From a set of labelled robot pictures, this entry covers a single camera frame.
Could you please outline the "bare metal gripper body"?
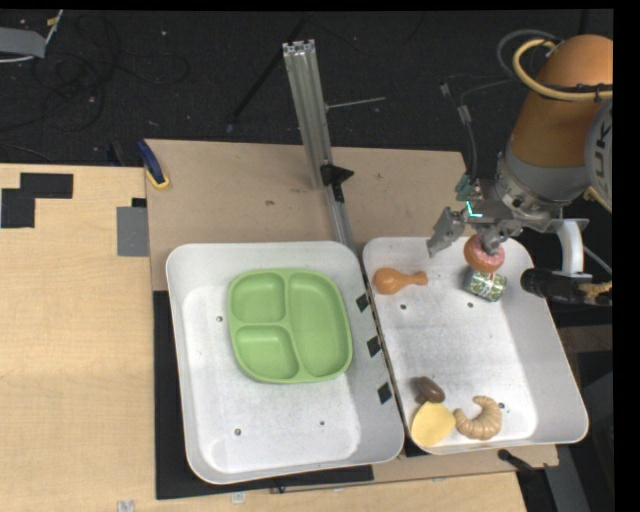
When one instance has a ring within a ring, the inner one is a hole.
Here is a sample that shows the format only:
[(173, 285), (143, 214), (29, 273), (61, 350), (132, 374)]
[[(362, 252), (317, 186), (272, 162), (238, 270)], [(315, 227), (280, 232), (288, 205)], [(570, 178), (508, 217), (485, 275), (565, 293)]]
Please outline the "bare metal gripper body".
[(506, 240), (524, 228), (556, 233), (569, 204), (563, 188), (527, 188), (517, 184), (475, 184), (465, 193), (466, 220), (482, 240)]

